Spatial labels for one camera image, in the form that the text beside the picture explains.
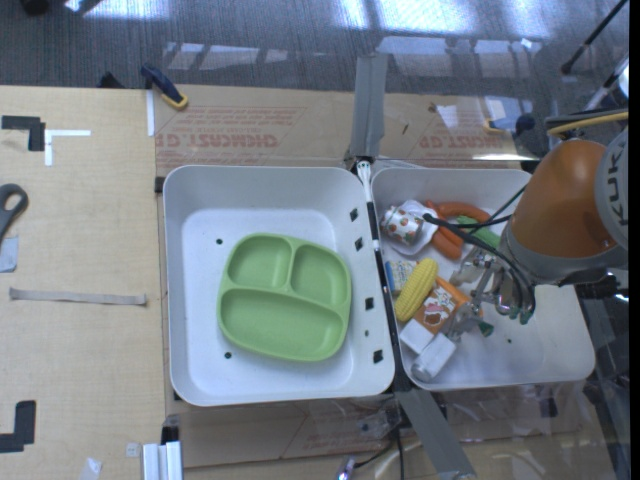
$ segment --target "gray tape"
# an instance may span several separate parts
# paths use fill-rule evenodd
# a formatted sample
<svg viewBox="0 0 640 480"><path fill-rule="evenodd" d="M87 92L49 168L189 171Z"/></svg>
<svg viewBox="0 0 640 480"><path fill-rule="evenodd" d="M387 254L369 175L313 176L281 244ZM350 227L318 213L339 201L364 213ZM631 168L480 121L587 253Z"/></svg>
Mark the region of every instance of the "gray tape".
<svg viewBox="0 0 640 480"><path fill-rule="evenodd" d="M9 297L14 300L42 300L84 302L88 304L114 304L120 306L144 306L146 295L104 295L99 293L47 292L36 290L17 290L9 288Z"/></svg>

